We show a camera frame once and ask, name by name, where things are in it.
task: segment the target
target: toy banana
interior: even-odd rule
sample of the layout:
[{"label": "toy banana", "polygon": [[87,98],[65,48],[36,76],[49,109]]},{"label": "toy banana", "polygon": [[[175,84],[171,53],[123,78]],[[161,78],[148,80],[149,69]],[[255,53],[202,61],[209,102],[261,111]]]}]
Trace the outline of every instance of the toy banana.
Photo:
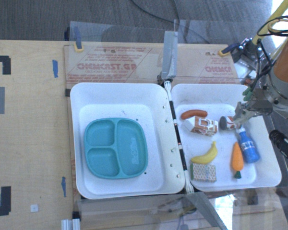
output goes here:
[{"label": "toy banana", "polygon": [[191,158],[191,161],[193,163],[201,163],[201,164],[207,164],[211,162],[217,155],[217,149],[216,149],[216,142],[212,142],[211,148],[208,150],[208,152],[201,156],[196,156]]}]

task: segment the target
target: black tape marking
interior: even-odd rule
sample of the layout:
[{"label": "black tape marking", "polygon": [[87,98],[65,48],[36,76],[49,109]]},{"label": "black tape marking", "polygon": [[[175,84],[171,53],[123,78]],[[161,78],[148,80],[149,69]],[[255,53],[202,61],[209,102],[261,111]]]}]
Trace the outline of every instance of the black tape marking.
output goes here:
[{"label": "black tape marking", "polygon": [[173,119],[176,119],[174,103],[173,103],[172,101],[170,101],[170,102],[169,102],[169,106],[170,106],[170,108],[171,108],[171,112],[172,112]]},{"label": "black tape marking", "polygon": [[0,56],[0,62],[2,62],[2,74],[11,74],[11,58],[9,56]]},{"label": "black tape marking", "polygon": [[71,89],[65,89],[65,96],[71,95]]},{"label": "black tape marking", "polygon": [[7,216],[11,211],[11,187],[2,186],[0,196],[0,216]]},{"label": "black tape marking", "polygon": [[187,168],[187,163],[186,163],[186,159],[184,157],[183,150],[179,149],[179,152],[180,152],[180,157],[181,157],[182,168],[183,168],[184,171],[187,171],[188,168]]},{"label": "black tape marking", "polygon": [[179,134],[179,131],[178,131],[177,124],[174,124],[174,128],[175,128],[175,132],[176,132],[177,142],[178,142],[178,145],[179,145],[179,144],[181,144],[181,139],[180,139],[180,134]]},{"label": "black tape marking", "polygon": [[73,219],[79,219],[81,221],[81,216],[79,211],[73,211],[72,212],[72,218]]}]

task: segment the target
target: wire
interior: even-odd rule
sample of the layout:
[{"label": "wire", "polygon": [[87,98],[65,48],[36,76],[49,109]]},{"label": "wire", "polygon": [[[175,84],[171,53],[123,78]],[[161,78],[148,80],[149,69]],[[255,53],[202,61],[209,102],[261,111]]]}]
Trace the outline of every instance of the wire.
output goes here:
[{"label": "wire", "polygon": [[[168,20],[168,19],[166,19],[166,18],[160,17],[160,16],[158,16],[158,15],[155,15],[155,14],[153,14],[153,13],[145,10],[145,9],[142,8],[139,4],[137,4],[135,0],[131,0],[131,1],[134,3],[135,6],[137,6],[137,7],[138,7],[140,10],[142,10],[143,12],[148,13],[149,15],[151,15],[151,16],[153,16],[153,17],[156,17],[156,18],[158,18],[158,19],[161,19],[161,20],[163,20],[163,21],[167,21],[167,22],[173,23],[172,20]],[[180,20],[180,18],[179,18],[179,13],[178,13],[178,7],[177,7],[177,4],[176,4],[176,1],[175,1],[175,0],[172,0],[172,1],[173,1],[174,5],[175,5],[175,6],[174,6],[174,9],[175,9],[175,12],[176,12],[176,14],[177,14],[177,19]]]},{"label": "wire", "polygon": [[[277,30],[274,29],[273,26],[278,22],[287,22],[288,23],[288,15],[279,16],[274,19],[271,19],[264,23],[259,30],[257,31],[258,36],[288,36],[288,30]],[[260,31],[267,25],[267,29],[269,33],[260,34]]]},{"label": "wire", "polygon": [[258,50],[260,42],[261,42],[261,39],[258,39],[257,40],[257,48],[256,48],[256,55],[257,55],[256,77],[255,77],[254,81],[250,84],[251,92],[253,92],[253,90],[256,87],[258,80],[260,79],[259,75],[260,75],[261,61],[260,61],[260,54],[259,54],[259,50]]},{"label": "wire", "polygon": [[271,59],[268,56],[268,54],[264,48],[262,41],[260,39],[258,39],[258,41],[259,41],[260,47],[262,48],[262,50],[264,52],[264,56],[266,57],[266,59],[268,61],[268,64],[262,69],[261,73],[259,74],[259,78],[261,78],[263,75],[268,74],[268,72],[271,70],[273,64],[272,64]]},{"label": "wire", "polygon": [[[155,17],[155,18],[158,18],[158,19],[163,20],[163,21],[170,22],[170,23],[174,24],[174,26],[175,26],[175,25],[178,25],[178,27],[179,27],[179,25],[180,25],[180,16],[179,16],[179,12],[178,12],[178,6],[177,6],[177,3],[176,3],[175,0],[172,0],[172,2],[174,3],[174,9],[175,9],[175,13],[176,13],[178,22],[175,22],[175,21],[172,21],[172,20],[163,18],[163,17],[161,17],[161,16],[158,16],[158,15],[156,15],[156,14],[153,14],[153,13],[147,11],[146,9],[144,9],[143,7],[141,7],[135,0],[131,0],[131,2],[132,2],[138,9],[142,10],[143,12],[145,12],[145,13],[147,13],[147,14]],[[185,28],[185,29],[188,29],[188,30],[190,30],[190,31],[192,31],[192,32],[194,32],[196,35],[198,35],[199,37],[201,37],[205,42],[207,42],[208,44],[210,44],[210,42],[209,42],[208,40],[206,40],[204,37],[202,37],[201,35],[199,35],[198,33],[196,33],[194,30],[190,29],[190,28],[187,27],[187,26],[185,26],[184,28]],[[187,38],[186,38],[185,33],[183,33],[183,38],[184,38],[185,42],[188,43],[188,40],[187,40]]]}]

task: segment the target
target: toy carrot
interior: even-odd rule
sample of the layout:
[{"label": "toy carrot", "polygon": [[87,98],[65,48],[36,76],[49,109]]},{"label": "toy carrot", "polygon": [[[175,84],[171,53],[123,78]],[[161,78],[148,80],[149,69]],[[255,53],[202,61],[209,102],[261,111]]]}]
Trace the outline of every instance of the toy carrot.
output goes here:
[{"label": "toy carrot", "polygon": [[237,179],[240,179],[241,178],[240,171],[243,169],[244,162],[243,162],[243,156],[242,156],[242,152],[241,152],[238,142],[235,142],[234,144],[231,166],[236,171],[236,174],[234,177]]}]

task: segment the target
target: toy sausage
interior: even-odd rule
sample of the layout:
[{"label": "toy sausage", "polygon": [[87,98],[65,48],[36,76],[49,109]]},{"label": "toy sausage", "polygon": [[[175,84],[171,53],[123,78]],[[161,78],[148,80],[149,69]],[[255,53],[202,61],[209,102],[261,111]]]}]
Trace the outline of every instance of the toy sausage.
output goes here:
[{"label": "toy sausage", "polygon": [[194,110],[189,110],[189,111],[184,112],[183,114],[181,114],[180,117],[181,119],[187,119],[193,116],[207,117],[207,115],[208,115],[208,112],[206,111],[194,109]]}]

